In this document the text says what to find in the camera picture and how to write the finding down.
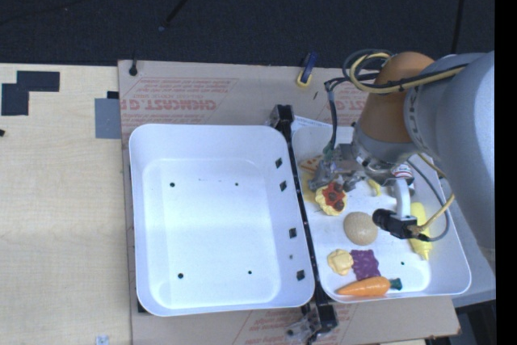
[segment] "cardboard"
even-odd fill
[[[138,312],[128,138],[134,128],[150,123],[267,124],[277,104],[292,105],[296,116],[330,123],[323,82],[341,76],[341,69],[314,68],[311,83],[303,88],[296,84],[302,70],[297,67],[138,61],[132,76],[131,66],[131,61],[118,64],[133,343],[291,345],[294,342],[286,341],[285,328],[301,318],[298,308],[172,318]],[[364,92],[343,83],[334,97],[340,125],[359,118]],[[450,336],[460,330],[450,297],[335,304],[334,309],[339,325],[317,343],[360,345]]]

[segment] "beige ball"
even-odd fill
[[[366,246],[377,239],[379,228],[365,212],[348,213],[343,222],[345,234],[356,245]]]

